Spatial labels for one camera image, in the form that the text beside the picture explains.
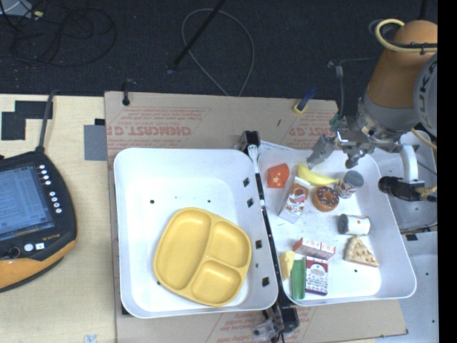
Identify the long red and white box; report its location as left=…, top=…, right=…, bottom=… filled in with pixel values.
left=293, top=237, right=337, bottom=262

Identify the white plastic tray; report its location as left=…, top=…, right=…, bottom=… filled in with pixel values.
left=113, top=146, right=280, bottom=319
left=256, top=144, right=418, bottom=307

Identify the slice of pizza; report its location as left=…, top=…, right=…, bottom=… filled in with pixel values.
left=343, top=234, right=381, bottom=268

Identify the red and white can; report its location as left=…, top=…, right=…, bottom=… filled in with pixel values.
left=334, top=169, right=366, bottom=200

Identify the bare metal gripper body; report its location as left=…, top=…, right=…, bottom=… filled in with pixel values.
left=334, top=114, right=405, bottom=156

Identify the yellow banana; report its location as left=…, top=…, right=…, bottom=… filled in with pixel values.
left=296, top=162, right=341, bottom=187

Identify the brown doughnut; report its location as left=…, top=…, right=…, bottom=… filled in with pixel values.
left=312, top=185, right=341, bottom=213

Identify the brown cardboard board red print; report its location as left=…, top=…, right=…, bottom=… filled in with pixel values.
left=103, top=90, right=409, bottom=343

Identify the thin black and white rod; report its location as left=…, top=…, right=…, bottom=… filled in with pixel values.
left=247, top=144, right=288, bottom=310

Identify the brown and white carton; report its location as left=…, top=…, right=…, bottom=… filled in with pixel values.
left=277, top=176, right=311, bottom=225

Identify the black cylinder on white bracket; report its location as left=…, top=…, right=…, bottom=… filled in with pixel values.
left=378, top=143, right=428, bottom=203

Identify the black block with thin wires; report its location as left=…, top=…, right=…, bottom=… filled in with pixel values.
left=263, top=304, right=301, bottom=336
left=234, top=130, right=260, bottom=153

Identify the white can with grey lid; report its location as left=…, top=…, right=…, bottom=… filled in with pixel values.
left=337, top=213, right=372, bottom=237

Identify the yellow divided plate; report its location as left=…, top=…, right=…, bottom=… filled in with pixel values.
left=153, top=207, right=253, bottom=308

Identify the yellow cheese wedge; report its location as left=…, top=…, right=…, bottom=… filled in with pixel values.
left=278, top=249, right=296, bottom=282

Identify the red and white packet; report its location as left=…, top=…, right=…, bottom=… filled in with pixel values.
left=304, top=256, right=330, bottom=297

